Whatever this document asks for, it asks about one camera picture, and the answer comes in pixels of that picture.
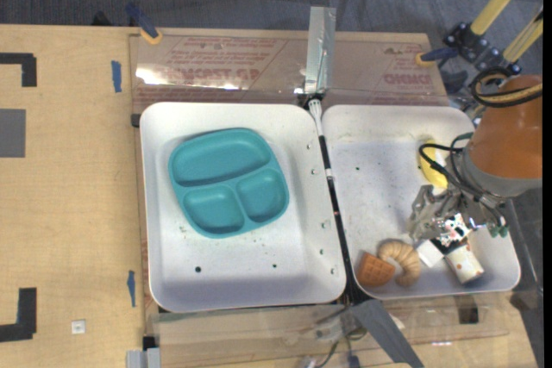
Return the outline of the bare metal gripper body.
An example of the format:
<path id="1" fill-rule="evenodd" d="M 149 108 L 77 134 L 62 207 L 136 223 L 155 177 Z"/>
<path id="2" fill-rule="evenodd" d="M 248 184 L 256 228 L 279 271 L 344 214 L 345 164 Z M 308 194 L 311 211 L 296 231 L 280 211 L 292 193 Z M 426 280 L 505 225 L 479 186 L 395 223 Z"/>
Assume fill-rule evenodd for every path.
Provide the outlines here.
<path id="1" fill-rule="evenodd" d="M 406 229 L 413 240 L 441 239 L 451 234 L 455 217 L 460 213 L 461 193 L 444 190 L 434 193 L 434 186 L 423 185 L 411 205 Z"/>

